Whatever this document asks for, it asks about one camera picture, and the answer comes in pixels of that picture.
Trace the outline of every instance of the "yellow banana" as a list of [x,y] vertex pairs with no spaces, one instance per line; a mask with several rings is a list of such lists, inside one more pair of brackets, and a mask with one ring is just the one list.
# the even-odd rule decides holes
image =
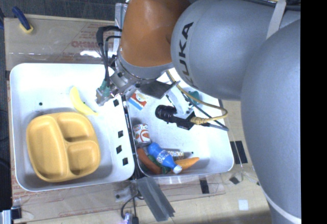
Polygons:
[[78,110],[80,113],[84,115],[98,115],[97,112],[94,112],[88,105],[83,103],[80,94],[78,92],[78,89],[75,86],[72,87],[69,96],[74,105],[74,108]]

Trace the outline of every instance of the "food can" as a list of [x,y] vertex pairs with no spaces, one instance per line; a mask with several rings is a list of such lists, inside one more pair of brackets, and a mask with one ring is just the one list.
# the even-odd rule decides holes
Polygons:
[[149,128],[146,123],[134,125],[133,132],[136,147],[145,147],[151,143]]

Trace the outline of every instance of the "bottle label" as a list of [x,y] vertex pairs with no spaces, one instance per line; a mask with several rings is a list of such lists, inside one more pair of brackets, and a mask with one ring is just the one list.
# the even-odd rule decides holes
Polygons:
[[167,156],[169,156],[169,153],[166,150],[162,150],[158,156],[157,156],[157,162],[159,162],[160,164],[162,164],[162,162],[165,160],[165,158],[167,158]]

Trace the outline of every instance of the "carrot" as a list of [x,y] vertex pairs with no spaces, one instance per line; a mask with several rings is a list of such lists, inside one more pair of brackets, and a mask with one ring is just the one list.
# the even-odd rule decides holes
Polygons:
[[147,167],[154,174],[162,173],[162,169],[148,158],[144,149],[137,148],[136,152],[137,152],[137,156],[138,156],[139,160],[142,161],[142,163],[144,164],[145,167]]
[[199,157],[193,157],[193,158],[187,158],[182,160],[176,160],[175,163],[182,166],[183,170],[186,170],[189,167],[193,166],[198,160],[200,160]]

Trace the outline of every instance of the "white strap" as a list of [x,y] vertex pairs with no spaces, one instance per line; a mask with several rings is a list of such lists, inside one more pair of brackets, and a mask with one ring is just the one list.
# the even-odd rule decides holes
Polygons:
[[285,210],[283,210],[282,208],[280,208],[275,202],[273,202],[271,200],[270,197],[268,197],[268,195],[265,193],[265,191],[263,190],[263,188],[261,187],[262,192],[264,193],[268,203],[280,214],[282,215],[285,219],[287,219],[288,221],[294,223],[294,224],[301,224],[302,223],[302,219],[295,217],[289,213],[287,213]]
[[279,26],[281,26],[282,18],[285,12],[285,8],[286,0],[278,0],[270,20],[266,39],[268,39],[271,35],[273,35],[279,30]]

